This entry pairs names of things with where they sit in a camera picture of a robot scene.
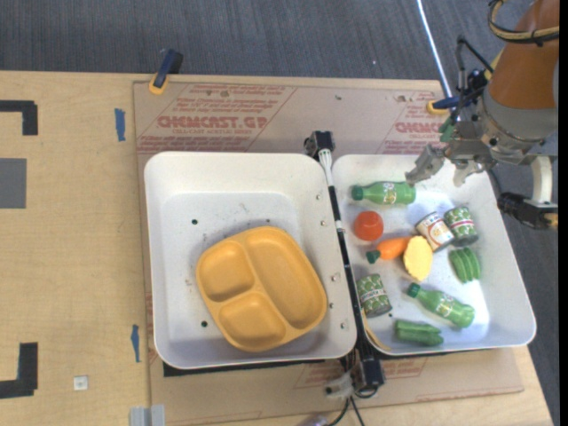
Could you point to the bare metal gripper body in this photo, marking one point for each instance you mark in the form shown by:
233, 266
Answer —
475, 147

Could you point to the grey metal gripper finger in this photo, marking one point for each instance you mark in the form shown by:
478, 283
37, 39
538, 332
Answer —
463, 172
426, 164

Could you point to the green plastic bottle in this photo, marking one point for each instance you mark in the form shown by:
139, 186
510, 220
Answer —
386, 193
444, 305

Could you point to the green labelled can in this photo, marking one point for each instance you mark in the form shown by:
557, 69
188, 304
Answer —
461, 224
373, 295

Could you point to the white labelled can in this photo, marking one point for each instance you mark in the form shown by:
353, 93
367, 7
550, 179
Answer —
436, 232

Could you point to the red orange round fruit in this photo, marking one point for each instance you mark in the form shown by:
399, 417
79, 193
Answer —
368, 226

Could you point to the orange carrot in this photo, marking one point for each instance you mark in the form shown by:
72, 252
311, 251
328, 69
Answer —
392, 247

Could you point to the yellow oval slice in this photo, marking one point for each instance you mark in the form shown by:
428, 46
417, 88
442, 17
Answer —
418, 259

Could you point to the thin black and white rod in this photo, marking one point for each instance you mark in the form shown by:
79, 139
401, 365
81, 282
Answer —
336, 211

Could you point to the white plastic tray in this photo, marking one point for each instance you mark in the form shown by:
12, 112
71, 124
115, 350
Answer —
501, 282
231, 180

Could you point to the orange divided plate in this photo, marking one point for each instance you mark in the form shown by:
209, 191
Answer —
262, 286

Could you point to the brown cardboard board red print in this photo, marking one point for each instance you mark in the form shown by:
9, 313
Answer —
222, 118

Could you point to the black cylinder on white bracket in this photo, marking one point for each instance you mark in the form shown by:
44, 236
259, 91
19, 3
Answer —
528, 209

